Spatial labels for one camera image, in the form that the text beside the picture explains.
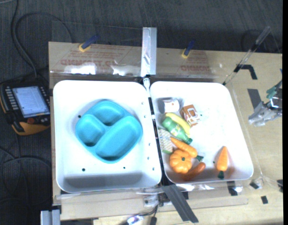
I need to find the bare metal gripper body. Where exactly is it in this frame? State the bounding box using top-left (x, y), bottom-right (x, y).
top-left (266, 95), bottom-right (283, 120)

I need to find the white plastic tray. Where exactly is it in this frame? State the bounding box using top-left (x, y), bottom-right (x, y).
top-left (149, 81), bottom-right (255, 185)
top-left (52, 79), bottom-right (163, 194)

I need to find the brown cardboard board red print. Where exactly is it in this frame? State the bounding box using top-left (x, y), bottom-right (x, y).
top-left (48, 41), bottom-right (283, 221)

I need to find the orange carrot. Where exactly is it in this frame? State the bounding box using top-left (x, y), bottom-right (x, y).
top-left (216, 146), bottom-right (229, 180)
top-left (170, 136), bottom-right (205, 162)

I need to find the orange and white carton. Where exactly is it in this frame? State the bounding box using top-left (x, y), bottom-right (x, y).
top-left (179, 104), bottom-right (202, 128)

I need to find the yellow banana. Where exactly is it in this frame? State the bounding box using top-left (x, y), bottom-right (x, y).
top-left (165, 112), bottom-right (191, 136)

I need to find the orange-brown sausage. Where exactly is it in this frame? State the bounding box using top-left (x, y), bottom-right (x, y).
top-left (183, 162), bottom-right (206, 181)

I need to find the green plastic bottle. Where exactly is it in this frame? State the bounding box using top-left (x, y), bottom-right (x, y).
top-left (161, 116), bottom-right (193, 145)

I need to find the small white can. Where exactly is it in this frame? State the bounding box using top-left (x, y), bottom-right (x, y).
top-left (161, 97), bottom-right (181, 114)

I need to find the orange pumpkin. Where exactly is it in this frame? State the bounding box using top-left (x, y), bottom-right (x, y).
top-left (169, 149), bottom-right (193, 174)

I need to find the green and white packet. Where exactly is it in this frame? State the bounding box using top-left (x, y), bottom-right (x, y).
top-left (157, 128), bottom-right (174, 155)

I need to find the blue divided plate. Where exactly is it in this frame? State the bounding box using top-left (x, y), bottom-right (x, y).
top-left (75, 99), bottom-right (144, 165)

